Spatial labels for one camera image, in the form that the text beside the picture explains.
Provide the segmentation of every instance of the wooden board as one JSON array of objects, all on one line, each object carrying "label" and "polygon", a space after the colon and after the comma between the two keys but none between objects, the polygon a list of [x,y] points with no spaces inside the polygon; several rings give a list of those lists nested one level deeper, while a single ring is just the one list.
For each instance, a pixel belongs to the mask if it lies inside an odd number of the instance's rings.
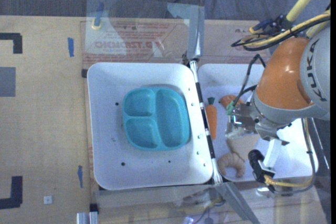
[{"label": "wooden board", "polygon": [[[0,66],[16,68],[15,97],[0,98],[0,186],[23,176],[23,203],[1,223],[74,223],[89,211],[82,18],[1,16],[0,32],[20,33],[23,53],[0,40]],[[74,40],[70,57],[68,37]],[[82,188],[77,174],[82,166]],[[0,198],[8,195],[4,191]],[[53,203],[44,205],[44,196]]]}]

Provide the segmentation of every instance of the blue tape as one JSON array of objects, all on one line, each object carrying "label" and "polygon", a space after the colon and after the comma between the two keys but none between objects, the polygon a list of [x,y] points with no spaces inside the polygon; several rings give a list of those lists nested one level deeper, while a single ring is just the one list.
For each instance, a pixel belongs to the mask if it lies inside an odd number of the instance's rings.
[{"label": "blue tape", "polygon": [[100,18],[103,14],[103,11],[104,11],[104,2],[99,2],[97,12],[96,12],[96,17],[95,17],[94,24],[93,24],[94,26],[100,25]]},{"label": "blue tape", "polygon": [[0,199],[0,210],[18,208],[23,203],[23,177],[12,176],[10,198]]},{"label": "blue tape", "polygon": [[69,49],[70,57],[75,56],[74,53],[73,53],[75,51],[75,47],[74,47],[73,43],[74,43],[74,39],[71,38],[71,37],[68,37],[68,49]]},{"label": "blue tape", "polygon": [[83,166],[78,165],[78,171],[77,171],[80,187],[83,188]]}]

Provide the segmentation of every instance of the transparent plastic sheet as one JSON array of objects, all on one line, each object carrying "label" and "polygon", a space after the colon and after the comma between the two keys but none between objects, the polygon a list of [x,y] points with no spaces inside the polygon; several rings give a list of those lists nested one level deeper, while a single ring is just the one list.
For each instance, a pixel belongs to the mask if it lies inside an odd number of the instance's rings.
[{"label": "transparent plastic sheet", "polygon": [[131,210],[133,215],[130,222],[147,223],[147,216],[155,208],[160,210],[155,215],[155,223],[204,223],[206,218],[212,218],[215,223],[225,223],[233,216],[239,219],[216,187],[210,185],[146,188],[131,192],[104,190],[97,191],[95,195],[102,205],[102,221],[105,220],[105,212],[113,212],[116,223],[128,223],[128,217],[125,221],[123,212]]},{"label": "transparent plastic sheet", "polygon": [[87,0],[87,20],[81,26],[83,68],[96,62],[181,62],[195,8],[155,1]]},{"label": "transparent plastic sheet", "polygon": [[[83,69],[96,62],[181,63],[195,41],[198,8],[144,0],[87,0],[87,19],[81,23]],[[199,65],[250,62],[254,52],[230,45],[247,36],[249,27],[257,21],[203,23]],[[259,54],[265,61],[270,56],[268,50]]]}]

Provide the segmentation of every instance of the white tray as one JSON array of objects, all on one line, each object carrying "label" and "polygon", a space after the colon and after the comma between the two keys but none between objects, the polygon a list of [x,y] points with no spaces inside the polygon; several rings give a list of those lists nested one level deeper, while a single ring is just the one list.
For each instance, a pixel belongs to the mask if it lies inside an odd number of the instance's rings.
[{"label": "white tray", "polygon": [[[203,184],[213,167],[191,70],[175,63],[97,63],[88,70],[93,169],[109,190]],[[135,88],[165,86],[185,99],[191,138],[171,151],[132,146],[122,127],[122,100]]]},{"label": "white tray", "polygon": [[[217,107],[217,137],[213,141],[216,159],[219,159],[222,155],[229,152],[225,136],[228,119],[225,109],[218,103],[218,101],[221,97],[228,94],[238,95],[247,67],[248,65],[244,64],[205,64],[198,69],[198,79],[201,84],[203,100],[204,102],[207,102],[208,97],[214,97],[214,105]],[[246,88],[258,83],[263,69],[263,66],[259,64],[254,64],[252,66],[249,82],[246,85]],[[248,97],[249,94],[246,94],[242,96],[241,99],[246,101]],[[306,153],[307,148],[303,137],[301,120],[295,120],[291,127],[279,130],[277,134],[281,139],[290,143],[282,147],[281,153],[274,166],[274,169],[276,170],[275,178],[310,176],[312,168],[309,156]],[[269,142],[259,139],[254,148],[260,150],[265,156],[268,144]],[[317,170],[318,161],[314,150],[313,155]],[[226,169],[227,174],[225,178],[234,182],[255,180],[252,175],[253,170],[249,161],[245,161],[245,166],[246,172],[243,177],[237,178],[235,176],[236,170],[228,167]]]}]

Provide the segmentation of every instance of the small white sticker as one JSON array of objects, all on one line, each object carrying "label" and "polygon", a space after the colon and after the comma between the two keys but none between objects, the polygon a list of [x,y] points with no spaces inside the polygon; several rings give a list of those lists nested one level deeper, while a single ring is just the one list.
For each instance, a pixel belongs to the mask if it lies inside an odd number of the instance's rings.
[{"label": "small white sticker", "polygon": [[51,205],[53,203],[53,197],[52,196],[44,196],[43,198],[45,205]]}]

